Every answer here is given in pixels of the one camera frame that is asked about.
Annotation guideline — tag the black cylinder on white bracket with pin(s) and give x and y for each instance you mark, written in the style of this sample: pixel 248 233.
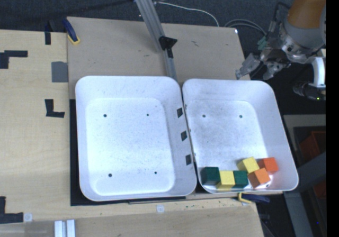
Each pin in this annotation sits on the black cylinder on white bracket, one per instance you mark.
pixel 317 72

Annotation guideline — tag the white plastic tray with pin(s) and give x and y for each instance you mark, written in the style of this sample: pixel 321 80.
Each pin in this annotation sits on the white plastic tray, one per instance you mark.
pixel 129 146
pixel 227 135

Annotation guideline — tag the orange cube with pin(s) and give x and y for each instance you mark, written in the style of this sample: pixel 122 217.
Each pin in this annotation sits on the orange cube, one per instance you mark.
pixel 260 177
pixel 269 164

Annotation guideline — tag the green cube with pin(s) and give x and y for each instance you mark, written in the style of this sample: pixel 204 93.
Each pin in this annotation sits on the green cube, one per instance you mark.
pixel 210 175
pixel 241 177

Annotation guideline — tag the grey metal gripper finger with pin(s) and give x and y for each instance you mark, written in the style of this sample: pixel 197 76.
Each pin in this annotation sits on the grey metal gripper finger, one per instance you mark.
pixel 272 69
pixel 246 67

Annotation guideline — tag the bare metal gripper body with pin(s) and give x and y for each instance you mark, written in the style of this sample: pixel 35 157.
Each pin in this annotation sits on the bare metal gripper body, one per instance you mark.
pixel 290 50

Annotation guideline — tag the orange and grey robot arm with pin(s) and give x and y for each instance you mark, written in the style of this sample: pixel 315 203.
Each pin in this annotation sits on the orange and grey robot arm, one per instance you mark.
pixel 307 11

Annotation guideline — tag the yellow cube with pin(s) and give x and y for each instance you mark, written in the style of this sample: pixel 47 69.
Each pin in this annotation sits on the yellow cube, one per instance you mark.
pixel 249 164
pixel 227 178

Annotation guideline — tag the flat brown board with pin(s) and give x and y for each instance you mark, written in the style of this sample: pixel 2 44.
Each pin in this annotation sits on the flat brown board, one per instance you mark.
pixel 119 53

